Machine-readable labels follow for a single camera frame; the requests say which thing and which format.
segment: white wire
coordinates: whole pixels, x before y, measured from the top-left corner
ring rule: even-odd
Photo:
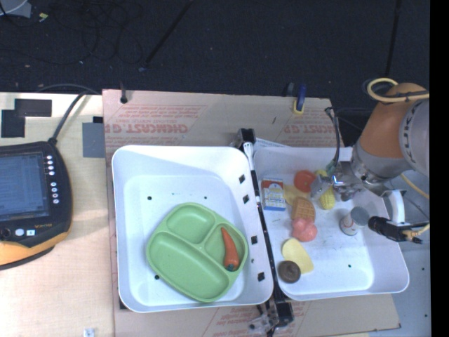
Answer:
[[[28,1],[28,0],[22,1],[21,4],[17,5],[15,8],[12,8],[12,9],[6,11],[6,13],[9,14],[9,13],[12,13],[13,11],[18,10],[19,8],[21,8],[22,6],[24,6],[24,5],[27,3],[27,1]]]

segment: yellow and blue clamp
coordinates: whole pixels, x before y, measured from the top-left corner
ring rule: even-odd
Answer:
[[[306,85],[300,84],[300,89],[297,93],[297,99],[293,103],[293,113],[301,115],[304,112],[304,101],[306,100]]]

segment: cardboard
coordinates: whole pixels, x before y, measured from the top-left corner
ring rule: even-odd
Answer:
[[[199,308],[139,314],[121,308],[117,292],[114,196],[110,161],[115,150],[138,145],[229,145],[240,128],[253,128],[258,138],[293,147],[334,147],[335,129],[324,109],[328,99],[306,98],[304,113],[293,114],[294,98],[103,91],[105,149],[111,232],[112,291],[116,336],[254,336],[254,305]],[[295,320],[275,333],[283,337],[336,336],[400,327],[389,294],[292,302]]]

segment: black device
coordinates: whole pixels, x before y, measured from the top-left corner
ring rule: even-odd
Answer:
[[[44,255],[72,226],[72,189],[55,140],[0,147],[0,270]]]

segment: gray floor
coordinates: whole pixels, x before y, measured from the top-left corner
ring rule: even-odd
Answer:
[[[409,171],[407,177],[419,188],[429,193],[429,180]],[[392,181],[393,186],[407,190],[404,195],[406,220],[428,220],[429,200],[408,187],[402,178]],[[423,244],[401,242],[401,250],[410,274],[408,288],[393,295],[401,320],[401,328],[371,332],[370,337],[429,337],[431,336],[431,286],[430,286],[430,230],[420,237]]]

